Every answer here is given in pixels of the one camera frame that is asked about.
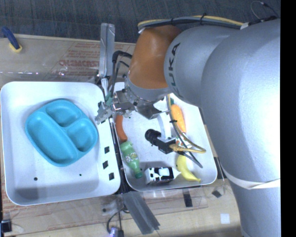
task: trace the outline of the carrot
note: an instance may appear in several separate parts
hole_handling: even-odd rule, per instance
[[[178,105],[173,104],[171,105],[171,112],[172,112],[172,117],[174,120],[177,121],[177,125],[181,130],[181,132],[186,133],[185,121],[184,121],[181,108]]]
[[[123,129],[123,115],[116,116],[115,128],[116,128],[117,136],[119,137],[120,141],[121,142],[127,141],[128,137],[125,134],[124,129]]]

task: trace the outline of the banana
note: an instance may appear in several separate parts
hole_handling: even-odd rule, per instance
[[[182,176],[186,180],[201,182],[201,179],[194,176],[194,174],[187,168],[185,156],[179,155],[177,159],[177,166],[178,166],[178,171],[181,172]]]

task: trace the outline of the blue plate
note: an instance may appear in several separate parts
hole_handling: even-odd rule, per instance
[[[68,166],[87,154],[98,141],[98,131],[71,101],[58,99],[33,112],[25,132],[37,151],[55,166]]]

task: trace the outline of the white band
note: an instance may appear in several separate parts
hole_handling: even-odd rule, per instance
[[[264,183],[251,182],[251,181],[246,181],[246,180],[242,180],[237,177],[234,177],[234,176],[230,175],[223,167],[222,167],[222,169],[223,169],[226,177],[231,182],[233,182],[234,184],[236,184],[244,189],[247,189],[247,190],[281,187],[281,178],[273,180],[273,181],[269,181],[269,182],[264,182]]]

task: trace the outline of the green bottle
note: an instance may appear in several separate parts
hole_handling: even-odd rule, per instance
[[[119,147],[122,150],[127,165],[134,171],[135,177],[141,178],[143,176],[143,172],[139,167],[138,155],[135,153],[132,143],[130,141],[126,141],[120,144]]]

